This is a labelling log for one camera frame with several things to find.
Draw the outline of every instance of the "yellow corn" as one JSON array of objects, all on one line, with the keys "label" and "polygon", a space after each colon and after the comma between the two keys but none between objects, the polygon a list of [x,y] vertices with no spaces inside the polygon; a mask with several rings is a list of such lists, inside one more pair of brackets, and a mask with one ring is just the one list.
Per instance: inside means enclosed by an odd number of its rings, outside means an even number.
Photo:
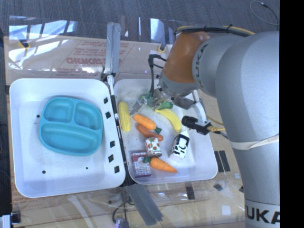
[{"label": "yellow corn", "polygon": [[126,102],[121,101],[118,104],[118,115],[120,119],[120,125],[122,130],[128,132],[131,130],[131,120],[129,114],[129,108]]}]

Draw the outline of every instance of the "white tray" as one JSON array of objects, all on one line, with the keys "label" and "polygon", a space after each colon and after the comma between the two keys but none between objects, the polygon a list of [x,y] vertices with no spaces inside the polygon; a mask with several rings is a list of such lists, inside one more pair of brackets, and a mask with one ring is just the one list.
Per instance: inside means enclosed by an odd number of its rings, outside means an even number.
[{"label": "white tray", "polygon": [[[114,86],[117,104],[120,101],[125,101],[128,104],[129,110],[136,100],[145,95],[151,87],[151,80],[144,79],[123,79],[118,81]],[[192,108],[190,110],[184,110],[177,106],[174,106],[172,110],[179,116],[180,119],[184,115],[197,116],[197,111]],[[178,134],[168,119],[159,113],[155,113],[150,107],[145,107],[141,111],[142,115],[145,115],[156,122],[156,125],[162,128],[161,135],[164,139],[160,142],[162,156],[160,159],[166,161],[177,169],[177,173],[170,173],[155,170],[152,168],[152,175],[150,177],[136,178],[133,165],[131,161],[131,154],[134,152],[145,152],[144,146],[145,137],[141,135],[137,129],[137,122],[131,118],[131,130],[129,132],[122,131],[123,142],[126,152],[126,158],[128,163],[128,169],[133,180],[139,184],[162,184],[162,183],[174,183],[185,181],[199,181],[212,179],[218,172],[218,165],[215,159],[212,143],[209,134],[202,135],[195,130],[188,130],[190,136],[190,143],[184,160],[176,162],[169,159],[168,153],[170,152],[173,144],[173,139]]]},{"label": "white tray", "polygon": [[[125,169],[108,87],[94,79],[19,79],[10,86],[10,114],[15,180],[30,198],[108,189],[120,186]],[[54,96],[70,96],[97,106],[103,116],[101,146],[92,155],[51,151],[39,140],[39,118]]]}]

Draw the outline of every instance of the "purple box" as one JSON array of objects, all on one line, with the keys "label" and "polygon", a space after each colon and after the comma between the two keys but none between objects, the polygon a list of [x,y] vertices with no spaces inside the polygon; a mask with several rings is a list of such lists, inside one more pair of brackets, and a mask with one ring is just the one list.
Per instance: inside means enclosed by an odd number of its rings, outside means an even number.
[{"label": "purple box", "polygon": [[135,177],[149,177],[151,176],[150,164],[144,163],[143,158],[147,156],[146,152],[131,154],[131,160],[133,163],[133,169]]}]

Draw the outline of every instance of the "gray floor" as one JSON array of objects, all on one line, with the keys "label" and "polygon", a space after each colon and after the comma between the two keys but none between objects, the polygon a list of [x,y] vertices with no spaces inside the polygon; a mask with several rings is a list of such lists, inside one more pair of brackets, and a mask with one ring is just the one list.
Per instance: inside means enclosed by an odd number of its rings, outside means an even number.
[{"label": "gray floor", "polygon": [[[78,35],[103,37],[105,30],[99,24],[108,21],[125,22],[134,28],[128,40],[151,40],[149,31],[142,31],[139,38],[138,17],[179,20],[189,25],[230,25],[258,33],[277,30],[276,17],[280,19],[280,0],[0,0],[0,28],[9,34],[10,16],[28,16],[44,19],[83,21],[91,26],[81,27]],[[8,159],[8,131],[6,117],[6,87],[4,54],[0,47],[0,216],[10,213],[10,182]]]}]

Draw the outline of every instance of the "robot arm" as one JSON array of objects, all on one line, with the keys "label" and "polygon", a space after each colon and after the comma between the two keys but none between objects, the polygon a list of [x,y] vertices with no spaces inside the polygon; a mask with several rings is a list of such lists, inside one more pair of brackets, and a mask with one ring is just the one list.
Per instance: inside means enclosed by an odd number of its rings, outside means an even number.
[{"label": "robot arm", "polygon": [[189,108],[213,96],[242,176],[246,228],[280,227],[279,32],[211,37],[185,28],[160,75],[159,98]]}]

